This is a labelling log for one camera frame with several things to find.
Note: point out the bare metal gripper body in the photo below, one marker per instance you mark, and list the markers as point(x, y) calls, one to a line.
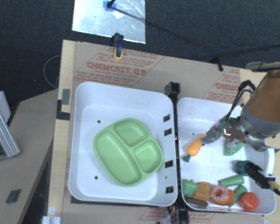
point(235, 132)

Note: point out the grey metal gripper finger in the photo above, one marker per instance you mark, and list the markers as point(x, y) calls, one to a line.
point(210, 137)

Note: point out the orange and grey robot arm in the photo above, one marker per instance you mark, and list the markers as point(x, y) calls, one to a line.
point(270, 99)

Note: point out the green grapes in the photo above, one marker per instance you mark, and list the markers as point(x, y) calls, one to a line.
point(232, 149)

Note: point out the orange carrot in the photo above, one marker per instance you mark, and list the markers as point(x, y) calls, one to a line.
point(194, 146)

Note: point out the white plastic tray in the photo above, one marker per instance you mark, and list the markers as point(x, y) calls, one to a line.
point(212, 163)
point(93, 98)

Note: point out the dark teal round toy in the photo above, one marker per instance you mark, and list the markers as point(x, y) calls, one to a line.
point(240, 167)

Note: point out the green cucumber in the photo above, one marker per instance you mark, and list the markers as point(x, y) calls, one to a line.
point(231, 180)

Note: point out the orange waffle biscuit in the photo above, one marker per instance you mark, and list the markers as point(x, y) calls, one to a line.
point(202, 190)

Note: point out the green pepper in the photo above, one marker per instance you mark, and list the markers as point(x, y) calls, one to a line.
point(188, 188)

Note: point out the pink doughnut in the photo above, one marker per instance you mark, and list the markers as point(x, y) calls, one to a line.
point(219, 194)

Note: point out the green rounded toy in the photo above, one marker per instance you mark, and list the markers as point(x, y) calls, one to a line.
point(239, 192)

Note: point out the orange-red toy piece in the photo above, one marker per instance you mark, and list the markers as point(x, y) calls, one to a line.
point(231, 197)

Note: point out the red tomato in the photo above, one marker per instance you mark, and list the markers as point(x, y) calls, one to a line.
point(249, 201)

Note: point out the green divided plate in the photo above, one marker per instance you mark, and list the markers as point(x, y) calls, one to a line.
point(124, 155)

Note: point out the brown cardboard board red print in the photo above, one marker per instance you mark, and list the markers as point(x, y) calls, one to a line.
point(135, 67)

